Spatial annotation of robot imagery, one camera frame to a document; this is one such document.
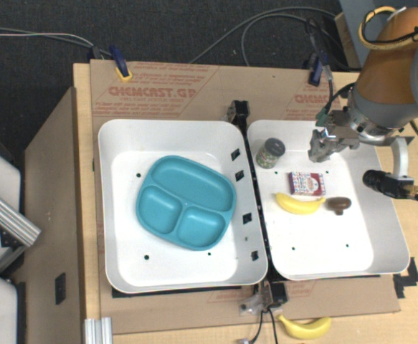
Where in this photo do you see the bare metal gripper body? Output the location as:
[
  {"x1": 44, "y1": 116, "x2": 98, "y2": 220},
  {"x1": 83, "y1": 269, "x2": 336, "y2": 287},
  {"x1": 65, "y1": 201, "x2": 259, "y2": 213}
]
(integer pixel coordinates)
[{"x1": 322, "y1": 107, "x2": 387, "y2": 150}]

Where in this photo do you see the small jar with grey lid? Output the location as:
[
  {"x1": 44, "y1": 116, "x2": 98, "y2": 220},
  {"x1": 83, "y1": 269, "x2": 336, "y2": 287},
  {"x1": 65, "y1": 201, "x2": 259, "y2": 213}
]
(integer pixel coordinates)
[{"x1": 255, "y1": 138, "x2": 286, "y2": 170}]

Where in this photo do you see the small colourful printed carton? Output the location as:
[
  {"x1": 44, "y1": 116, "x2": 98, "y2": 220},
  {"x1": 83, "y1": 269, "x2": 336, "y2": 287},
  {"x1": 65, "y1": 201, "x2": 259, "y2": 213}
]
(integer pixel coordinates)
[{"x1": 288, "y1": 171, "x2": 327, "y2": 196}]

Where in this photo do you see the white plastic tray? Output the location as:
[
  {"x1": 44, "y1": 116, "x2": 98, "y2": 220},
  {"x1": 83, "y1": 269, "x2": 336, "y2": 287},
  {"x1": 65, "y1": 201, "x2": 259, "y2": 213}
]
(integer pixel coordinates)
[
  {"x1": 246, "y1": 119, "x2": 411, "y2": 282},
  {"x1": 98, "y1": 118, "x2": 269, "y2": 295}
]

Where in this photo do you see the thin black rod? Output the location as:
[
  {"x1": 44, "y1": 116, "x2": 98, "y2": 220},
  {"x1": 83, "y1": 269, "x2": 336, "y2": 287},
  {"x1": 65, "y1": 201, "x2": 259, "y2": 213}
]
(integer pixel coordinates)
[{"x1": 239, "y1": 118, "x2": 276, "y2": 282}]

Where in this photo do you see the blue divided plate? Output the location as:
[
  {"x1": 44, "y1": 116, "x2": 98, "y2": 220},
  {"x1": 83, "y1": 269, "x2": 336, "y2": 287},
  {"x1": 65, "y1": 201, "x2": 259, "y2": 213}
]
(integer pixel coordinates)
[{"x1": 135, "y1": 155, "x2": 238, "y2": 252}]

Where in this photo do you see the brown cardboard board red print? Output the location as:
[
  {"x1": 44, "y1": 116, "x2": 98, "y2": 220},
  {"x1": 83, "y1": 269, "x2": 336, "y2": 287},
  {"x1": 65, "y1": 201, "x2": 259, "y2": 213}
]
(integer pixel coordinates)
[{"x1": 89, "y1": 59, "x2": 402, "y2": 335}]

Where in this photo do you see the brown toy mushroom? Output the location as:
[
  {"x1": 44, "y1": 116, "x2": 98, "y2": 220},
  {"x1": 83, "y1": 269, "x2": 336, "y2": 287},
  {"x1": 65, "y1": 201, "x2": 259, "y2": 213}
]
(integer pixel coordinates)
[{"x1": 326, "y1": 196, "x2": 353, "y2": 216}]

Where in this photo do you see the black cylinder on white bracket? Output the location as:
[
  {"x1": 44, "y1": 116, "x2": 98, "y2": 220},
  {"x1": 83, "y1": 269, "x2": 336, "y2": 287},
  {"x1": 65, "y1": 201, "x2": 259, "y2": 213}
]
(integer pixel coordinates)
[{"x1": 362, "y1": 136, "x2": 415, "y2": 199}]

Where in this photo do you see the black block with thin wires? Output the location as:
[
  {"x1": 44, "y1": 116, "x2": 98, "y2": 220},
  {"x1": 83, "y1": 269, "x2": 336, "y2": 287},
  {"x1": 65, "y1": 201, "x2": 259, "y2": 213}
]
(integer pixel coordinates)
[
  {"x1": 224, "y1": 100, "x2": 250, "y2": 124},
  {"x1": 253, "y1": 280, "x2": 288, "y2": 307}
]

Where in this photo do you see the yellow banana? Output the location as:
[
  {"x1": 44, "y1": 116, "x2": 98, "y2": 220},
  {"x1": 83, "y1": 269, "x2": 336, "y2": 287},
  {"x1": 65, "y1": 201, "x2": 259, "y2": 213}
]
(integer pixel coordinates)
[
  {"x1": 275, "y1": 191, "x2": 327, "y2": 215},
  {"x1": 277, "y1": 314, "x2": 333, "y2": 340}
]

